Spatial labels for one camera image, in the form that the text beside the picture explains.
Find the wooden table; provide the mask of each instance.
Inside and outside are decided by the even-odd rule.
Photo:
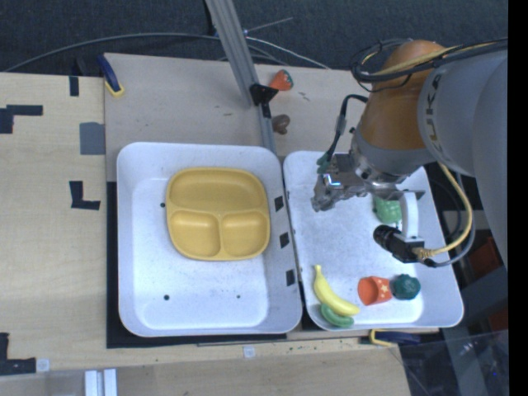
[[[190,63],[181,62],[187,67]],[[226,72],[226,81],[234,83],[228,64],[211,63]],[[277,69],[257,66],[263,82]],[[365,91],[353,83],[348,72],[288,70],[295,80],[294,89],[287,96],[279,94],[271,103],[273,115],[286,113],[292,120],[288,134],[276,134],[277,154],[284,157],[296,149],[326,150],[342,98]],[[145,366],[158,368],[156,374],[167,381],[171,367],[155,365],[174,364],[196,379],[199,371],[218,379],[221,371],[242,369],[245,375],[238,378],[240,383],[246,376],[247,380],[255,375],[262,378],[264,368],[283,389],[293,389],[290,375],[298,375],[304,387],[312,383],[318,389],[313,394],[321,394],[317,383],[324,387],[329,385],[328,379],[336,386],[333,389],[342,391],[357,380],[370,394],[385,390],[408,394],[398,348],[361,345],[358,336],[365,332],[337,335],[299,326],[288,333],[286,341],[278,342],[107,349],[106,159],[104,155],[81,154],[79,138],[80,124],[105,124],[107,91],[101,78],[74,78],[77,80],[79,94],[74,96],[70,95],[69,77],[0,74],[0,109],[43,107],[40,116],[15,115],[12,134],[0,134],[0,332],[10,333],[9,358],[46,359],[51,370],[130,367],[122,374],[128,377],[126,383],[145,379]],[[354,125],[361,104],[351,103],[350,110],[349,125]],[[232,118],[224,116],[225,121]],[[342,139],[338,149],[346,150],[348,145],[348,139]],[[72,181],[82,181],[83,199],[100,201],[99,210],[71,207]],[[254,351],[251,360],[244,359],[247,346]],[[310,374],[316,367],[327,375],[326,381]],[[214,381],[209,385],[214,388]],[[130,390],[126,394],[139,393]]]

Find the black connector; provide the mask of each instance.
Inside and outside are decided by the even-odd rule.
[[[405,242],[401,237],[402,232],[385,224],[378,226],[374,231],[374,240],[383,249],[391,252],[393,257],[401,262],[418,262],[418,256],[413,248],[423,248],[422,240]]]

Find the yellow plate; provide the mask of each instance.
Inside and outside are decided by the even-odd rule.
[[[168,183],[167,226],[182,255],[198,260],[243,260],[270,240],[266,190],[245,170],[194,167]]]

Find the white cable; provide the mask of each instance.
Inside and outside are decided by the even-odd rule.
[[[269,41],[264,41],[264,40],[261,40],[261,39],[259,39],[259,38],[253,38],[253,37],[251,37],[251,36],[247,36],[247,37],[246,37],[246,40],[251,40],[251,41],[255,41],[255,42],[257,42],[257,43],[261,43],[261,44],[269,45],[269,46],[271,46],[271,47],[273,47],[273,48],[276,48],[276,49],[278,49],[278,50],[285,51],[286,53],[291,54],[292,56],[295,56],[295,57],[297,57],[298,59],[306,60],[307,62],[310,62],[310,63],[312,63],[312,64],[315,64],[316,66],[319,66],[320,68],[325,68],[325,69],[331,70],[331,69],[330,69],[327,65],[325,65],[325,64],[321,64],[321,63],[319,63],[319,62],[316,62],[315,60],[309,59],[308,57],[304,57],[304,56],[302,56],[302,55],[300,55],[300,54],[295,53],[294,51],[291,51],[290,49],[285,49],[284,47],[280,47],[279,45],[277,45],[277,44],[273,44],[273,43],[271,43],[271,42],[269,42]]]

